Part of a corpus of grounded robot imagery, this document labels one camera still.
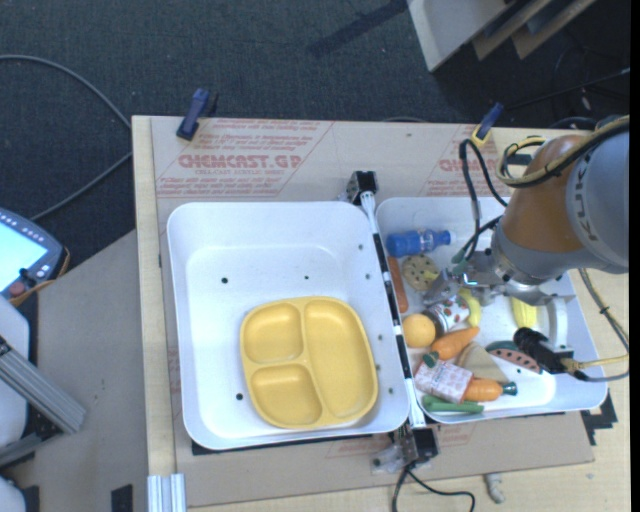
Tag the yellow corn cob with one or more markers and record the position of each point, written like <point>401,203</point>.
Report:
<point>523,312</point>

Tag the red watermelon slice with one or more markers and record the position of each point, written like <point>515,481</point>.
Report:
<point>517,357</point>

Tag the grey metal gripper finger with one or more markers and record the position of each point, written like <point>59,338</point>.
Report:
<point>481,297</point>
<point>437,289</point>

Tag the small jar with red print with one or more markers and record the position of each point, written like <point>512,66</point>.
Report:
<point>450,314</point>

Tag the orange sausage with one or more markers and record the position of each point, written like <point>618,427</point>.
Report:
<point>398,285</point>

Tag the thin black and white rod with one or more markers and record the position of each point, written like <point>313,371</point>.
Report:
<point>385,272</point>

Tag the tan bread slice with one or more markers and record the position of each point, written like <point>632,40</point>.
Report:
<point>480,362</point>

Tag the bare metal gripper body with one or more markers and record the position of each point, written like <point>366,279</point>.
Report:
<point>482,270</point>

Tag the tan chocolate chip biscuit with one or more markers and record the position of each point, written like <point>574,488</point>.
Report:
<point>417,270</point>

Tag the white plastic tray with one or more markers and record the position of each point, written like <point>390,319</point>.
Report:
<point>500,220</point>
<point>260,250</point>

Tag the orange carrot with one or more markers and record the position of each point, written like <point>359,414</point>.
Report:
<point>482,390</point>
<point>455,344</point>

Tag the green bean pod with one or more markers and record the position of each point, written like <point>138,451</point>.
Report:
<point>452,406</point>

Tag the yellow divided plate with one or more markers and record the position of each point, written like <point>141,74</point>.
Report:
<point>330,350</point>

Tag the brown cardboard board red print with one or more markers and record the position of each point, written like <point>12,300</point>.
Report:
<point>300,165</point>

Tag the pink and white carton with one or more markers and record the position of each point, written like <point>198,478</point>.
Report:
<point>442,381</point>

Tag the yellow banana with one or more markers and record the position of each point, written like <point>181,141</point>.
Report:
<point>474,307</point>

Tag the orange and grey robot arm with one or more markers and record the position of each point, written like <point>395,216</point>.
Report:
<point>545,215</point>

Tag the yellow orange ball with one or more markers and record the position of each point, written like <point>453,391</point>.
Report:
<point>418,330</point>

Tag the blue plastic bottle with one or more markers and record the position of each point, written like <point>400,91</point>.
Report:
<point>410,242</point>

